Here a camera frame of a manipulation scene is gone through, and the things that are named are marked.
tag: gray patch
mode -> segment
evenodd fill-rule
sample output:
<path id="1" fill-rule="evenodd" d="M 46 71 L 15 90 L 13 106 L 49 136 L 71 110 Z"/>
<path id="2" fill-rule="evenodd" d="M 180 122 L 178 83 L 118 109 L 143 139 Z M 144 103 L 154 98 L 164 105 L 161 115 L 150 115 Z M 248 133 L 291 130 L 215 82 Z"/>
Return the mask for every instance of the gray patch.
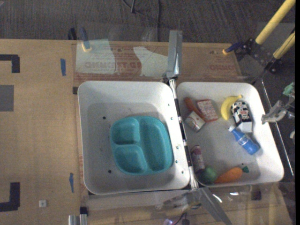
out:
<path id="1" fill-rule="evenodd" d="M 14 86 L 0 85 L 0 112 L 14 111 Z"/>

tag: carrot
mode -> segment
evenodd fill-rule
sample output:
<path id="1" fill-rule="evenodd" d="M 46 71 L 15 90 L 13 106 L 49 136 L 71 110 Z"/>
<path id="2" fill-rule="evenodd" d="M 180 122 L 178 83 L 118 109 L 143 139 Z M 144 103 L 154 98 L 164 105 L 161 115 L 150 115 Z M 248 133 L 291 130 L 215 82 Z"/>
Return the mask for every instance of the carrot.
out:
<path id="1" fill-rule="evenodd" d="M 190 99 L 189 97 L 186 97 L 186 98 L 184 99 L 184 102 L 186 103 L 187 109 L 188 109 L 190 112 L 194 111 L 200 118 L 202 118 L 203 121 L 206 122 L 204 115 L 203 115 L 202 112 L 200 112 L 200 111 L 198 110 L 198 108 L 194 105 L 192 99 Z"/>
<path id="2" fill-rule="evenodd" d="M 227 172 L 220 175 L 216 180 L 215 183 L 225 183 L 225 182 L 233 182 L 239 179 L 243 174 L 243 170 L 239 167 L 234 167 Z"/>

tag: teal divided dish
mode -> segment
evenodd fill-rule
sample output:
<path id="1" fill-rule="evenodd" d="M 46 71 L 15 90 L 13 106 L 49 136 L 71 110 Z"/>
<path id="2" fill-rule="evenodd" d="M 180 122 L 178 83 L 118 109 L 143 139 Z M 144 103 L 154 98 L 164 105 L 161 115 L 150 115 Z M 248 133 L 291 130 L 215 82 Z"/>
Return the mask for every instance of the teal divided dish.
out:
<path id="1" fill-rule="evenodd" d="M 116 121 L 110 142 L 115 163 L 126 174 L 156 174 L 173 164 L 169 133 L 157 118 L 135 116 Z"/>

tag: banana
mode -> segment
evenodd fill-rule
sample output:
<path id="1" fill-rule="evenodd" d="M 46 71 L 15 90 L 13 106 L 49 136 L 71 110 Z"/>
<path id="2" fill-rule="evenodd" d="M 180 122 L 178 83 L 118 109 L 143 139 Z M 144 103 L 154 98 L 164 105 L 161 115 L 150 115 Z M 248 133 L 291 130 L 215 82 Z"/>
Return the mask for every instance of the banana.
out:
<path id="1" fill-rule="evenodd" d="M 225 99 L 221 106 L 221 115 L 225 120 L 228 120 L 230 117 L 230 107 L 234 104 L 238 99 L 242 98 L 242 95 L 238 96 L 229 96 Z"/>

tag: blue plastic bottle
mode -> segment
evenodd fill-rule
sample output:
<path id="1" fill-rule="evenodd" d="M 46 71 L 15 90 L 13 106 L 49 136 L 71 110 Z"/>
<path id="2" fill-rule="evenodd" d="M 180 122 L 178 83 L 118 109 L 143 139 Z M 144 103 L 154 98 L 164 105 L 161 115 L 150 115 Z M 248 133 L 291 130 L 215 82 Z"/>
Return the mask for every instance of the blue plastic bottle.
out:
<path id="1" fill-rule="evenodd" d="M 259 150 L 259 145 L 255 144 L 246 134 L 236 130 L 234 125 L 230 126 L 228 131 L 233 133 L 239 145 L 241 145 L 250 155 Z"/>

